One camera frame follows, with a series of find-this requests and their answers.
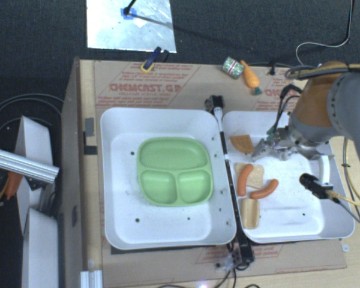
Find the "small can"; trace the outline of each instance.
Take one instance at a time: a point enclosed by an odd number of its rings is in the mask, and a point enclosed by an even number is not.
[[[227,73],[231,77],[237,79],[242,71],[244,70],[244,66],[241,65],[240,62],[228,57],[221,68],[223,72]]]

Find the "wire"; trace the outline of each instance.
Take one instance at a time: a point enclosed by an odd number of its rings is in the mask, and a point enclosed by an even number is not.
[[[244,264],[244,263],[241,263],[240,265],[238,265],[237,267],[236,267],[236,270],[238,270],[238,271],[245,271],[245,270],[247,270],[249,268],[249,264]]]
[[[359,218],[357,218],[355,214],[351,210],[349,210],[341,201],[339,201],[338,199],[334,199],[334,202],[339,204],[341,207],[343,207],[344,210],[348,212],[352,216],[352,218],[354,218],[360,224],[360,213],[359,213]]]
[[[233,285],[232,285],[232,288],[236,287],[236,279],[237,279],[236,269],[233,269]]]
[[[284,99],[283,96],[280,96],[280,102],[279,102],[279,105],[278,105],[278,109],[277,109],[277,116],[276,116],[276,121],[275,121],[275,124],[271,127],[271,129],[268,131],[270,135],[272,135],[272,133],[275,133],[276,129],[277,129],[277,125],[278,125],[278,122],[280,121],[280,118],[285,110],[285,108],[287,107],[287,103],[288,101],[290,101],[292,98],[298,98],[300,97],[299,95],[292,95],[290,97],[288,97],[284,104],[283,104],[283,99]]]
[[[53,96],[53,95],[44,94],[44,93],[30,93],[30,94],[21,94],[21,95],[18,95],[18,96],[14,96],[14,97],[8,98],[8,99],[2,101],[2,102],[0,103],[0,106],[3,105],[3,104],[5,104],[5,103],[8,102],[8,101],[11,101],[11,100],[15,100],[15,99],[22,98],[22,97],[34,97],[34,96],[49,97],[49,98],[58,100],[58,101],[60,101],[61,103],[64,103],[64,100],[63,100],[63,99],[61,99],[61,98],[59,98],[59,97],[56,97],[56,96]]]
[[[15,100],[19,100],[19,101],[22,101],[22,100],[27,100],[28,98],[25,98],[25,97],[32,97],[32,99],[36,99],[40,102],[45,102],[45,103],[48,103],[47,101],[44,101],[44,100],[39,100],[38,98],[34,98],[34,97],[47,97],[47,98],[51,98],[51,99],[54,99],[56,101],[59,101],[60,103],[64,103],[64,101],[56,96],[53,96],[53,95],[49,95],[49,94],[44,94],[44,93],[28,93],[28,94],[21,94],[21,95],[17,95],[17,96],[14,96],[14,97],[11,97],[9,99],[6,99],[2,102],[0,102],[0,107],[3,106],[0,111],[6,107],[7,105],[9,105],[9,103],[12,103],[12,101],[15,101]],[[50,104],[51,106],[54,107],[55,110],[57,110],[59,113],[60,111],[52,104]]]
[[[345,174],[345,177],[346,177],[346,181],[347,181],[347,184],[350,185],[350,187],[352,188],[353,192],[355,192],[355,195],[358,197],[358,199],[360,200],[360,195],[359,193],[356,191],[355,189],[355,186],[353,185],[350,177],[349,177],[349,172],[348,172],[348,154],[347,154],[347,151],[348,151],[348,139],[345,137],[344,138],[344,143],[343,143],[343,167],[344,167],[344,174]],[[350,193],[351,193],[351,197],[353,200],[354,197],[353,197],[353,193],[352,191],[350,190]]]
[[[355,0],[350,0],[347,34],[346,34],[344,41],[337,45],[327,45],[327,44],[315,43],[315,42],[311,42],[311,41],[301,43],[300,45],[297,46],[296,52],[295,52],[296,58],[301,65],[303,65],[303,62],[299,58],[298,51],[299,51],[300,47],[302,47],[304,45],[315,45],[315,46],[321,46],[321,47],[327,47],[327,48],[339,48],[339,47],[345,45],[346,43],[348,43],[349,38],[350,38],[350,29],[351,29],[351,25],[352,25],[352,14],[353,14],[354,4],[355,4]]]
[[[20,101],[36,101],[39,103],[43,103],[49,107],[51,107],[58,115],[60,115],[60,111],[57,107],[55,107],[53,104],[49,103],[48,101],[42,100],[42,99],[38,99],[38,98],[20,98],[20,99],[15,99],[15,100],[11,100],[9,102],[6,102],[5,104],[2,105],[2,107],[0,108],[0,113],[9,105],[13,104],[13,103],[17,103]]]
[[[360,203],[355,202],[354,200],[349,199],[348,197],[342,196],[342,195],[338,194],[338,193],[335,192],[335,191],[326,190],[325,193],[328,194],[328,196],[331,197],[331,198],[333,198],[333,199],[342,199],[342,200],[345,200],[345,201],[348,202],[348,203],[351,203],[351,204],[353,204],[353,205],[355,205],[355,206],[360,207]]]
[[[29,118],[32,119],[33,121],[43,122],[43,123],[45,123],[46,125],[48,125],[50,127],[52,126],[51,123],[49,123],[49,122],[47,122],[47,121],[45,121],[45,120],[43,120],[41,118],[36,118],[36,117],[29,117]],[[7,126],[7,125],[9,125],[9,124],[11,124],[13,122],[19,121],[19,120],[21,120],[21,118],[14,118],[14,119],[11,119],[10,121],[2,124],[1,127],[0,127],[0,132],[4,129],[5,126]]]
[[[295,66],[286,71],[284,74],[288,79],[304,80],[328,74],[347,73],[349,71],[360,71],[360,64],[328,65],[323,67],[312,66]]]
[[[272,66],[271,63],[269,62],[253,62],[253,63],[247,63],[249,66]],[[279,67],[287,67],[287,68],[291,68],[293,67],[292,65],[288,65],[288,64],[284,64],[284,63],[275,63],[275,66],[279,66]]]

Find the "green plate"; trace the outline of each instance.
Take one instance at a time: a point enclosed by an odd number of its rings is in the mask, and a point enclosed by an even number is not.
[[[213,191],[209,154],[197,140],[157,137],[137,152],[137,176],[144,197],[159,206],[192,206]]]

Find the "white cable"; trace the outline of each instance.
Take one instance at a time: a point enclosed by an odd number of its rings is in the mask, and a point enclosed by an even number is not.
[[[304,65],[303,62],[300,60],[299,58],[299,55],[298,55],[298,51],[300,49],[301,46],[304,46],[304,45],[315,45],[315,46],[321,46],[321,47],[327,47],[327,48],[339,48],[343,45],[345,45],[346,43],[348,43],[349,41],[349,37],[350,37],[350,27],[351,27],[351,24],[352,24],[352,13],[353,13],[353,0],[350,0],[350,8],[349,8],[349,21],[348,21],[348,31],[347,31],[347,37],[346,39],[341,43],[341,44],[338,44],[338,45],[327,45],[327,44],[322,44],[322,43],[315,43],[315,42],[312,42],[312,41],[307,41],[307,42],[304,42],[304,43],[301,43],[300,45],[298,45],[296,47],[296,59],[299,61],[299,63],[301,65]]]

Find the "toy sausage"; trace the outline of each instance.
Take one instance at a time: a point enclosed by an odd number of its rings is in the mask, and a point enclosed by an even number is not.
[[[267,185],[264,189],[252,192],[250,194],[250,197],[252,199],[263,199],[264,197],[267,197],[273,191],[275,191],[277,186],[278,186],[278,180],[272,179],[271,182],[269,183],[269,185]]]
[[[253,165],[247,164],[239,175],[238,179],[238,196],[244,196],[247,193],[247,179],[249,174],[253,171]]]

